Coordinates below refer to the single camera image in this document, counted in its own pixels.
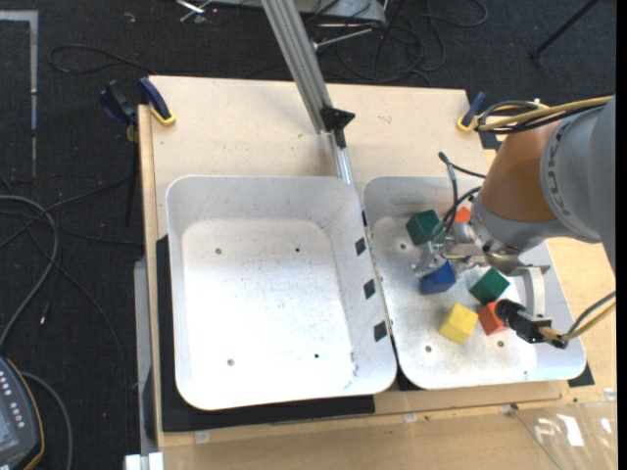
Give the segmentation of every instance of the yellow cable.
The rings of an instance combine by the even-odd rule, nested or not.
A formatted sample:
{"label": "yellow cable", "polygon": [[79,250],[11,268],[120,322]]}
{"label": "yellow cable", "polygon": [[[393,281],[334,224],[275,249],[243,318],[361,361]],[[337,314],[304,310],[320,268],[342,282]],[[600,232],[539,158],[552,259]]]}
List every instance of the yellow cable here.
{"label": "yellow cable", "polygon": [[541,108],[538,110],[532,110],[530,112],[526,112],[520,115],[515,115],[513,117],[506,117],[493,123],[485,123],[483,125],[479,125],[477,126],[477,129],[479,131],[491,130],[491,129],[496,129],[500,127],[505,127],[506,125],[511,125],[512,123],[527,121],[531,118],[547,117],[549,115],[553,115],[559,112],[566,112],[569,110],[578,110],[580,108],[592,108],[595,106],[604,105],[611,98],[612,96],[604,96],[601,98],[592,98],[592,99],[586,99],[583,101],[575,101],[573,103],[566,103],[565,105],[554,106],[552,108]]}
{"label": "yellow cable", "polygon": [[597,315],[595,318],[590,320],[590,322],[587,322],[586,324],[581,326],[579,329],[576,329],[575,331],[573,331],[571,333],[562,335],[561,339],[563,341],[570,341],[573,338],[576,338],[580,334],[582,334],[585,331],[587,331],[588,329],[590,329],[592,326],[598,324],[602,319],[606,318],[607,315],[615,308],[616,308],[616,300],[614,300],[611,303],[611,305],[608,306],[605,310],[603,310],[601,313],[599,313],[599,315]]}

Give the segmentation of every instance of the green cube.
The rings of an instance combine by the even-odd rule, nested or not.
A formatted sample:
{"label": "green cube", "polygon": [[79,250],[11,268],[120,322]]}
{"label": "green cube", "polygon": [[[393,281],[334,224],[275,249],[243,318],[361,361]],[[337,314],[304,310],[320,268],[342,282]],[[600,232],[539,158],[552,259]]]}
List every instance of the green cube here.
{"label": "green cube", "polygon": [[417,212],[406,224],[406,229],[413,244],[419,246],[433,240],[440,233],[440,219],[432,209]]}
{"label": "green cube", "polygon": [[503,293],[509,281],[495,268],[490,268],[477,282],[470,288],[470,294],[474,296],[481,305],[494,302]]}

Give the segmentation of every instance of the electronic device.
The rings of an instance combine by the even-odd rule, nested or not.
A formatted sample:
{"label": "electronic device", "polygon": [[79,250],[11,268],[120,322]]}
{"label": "electronic device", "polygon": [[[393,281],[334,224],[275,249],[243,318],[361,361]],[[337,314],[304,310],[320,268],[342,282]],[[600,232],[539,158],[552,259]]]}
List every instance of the electronic device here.
{"label": "electronic device", "polygon": [[20,371],[0,356],[0,470],[32,470],[43,450],[34,398]]}

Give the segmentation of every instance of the blue cube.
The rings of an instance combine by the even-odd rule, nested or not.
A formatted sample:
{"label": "blue cube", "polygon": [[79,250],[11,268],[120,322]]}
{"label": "blue cube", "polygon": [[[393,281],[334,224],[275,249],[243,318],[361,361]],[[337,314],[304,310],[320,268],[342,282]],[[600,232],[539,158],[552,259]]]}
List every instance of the blue cube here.
{"label": "blue cube", "polygon": [[447,260],[442,266],[420,279],[420,292],[424,295],[448,291],[457,279],[451,263]]}

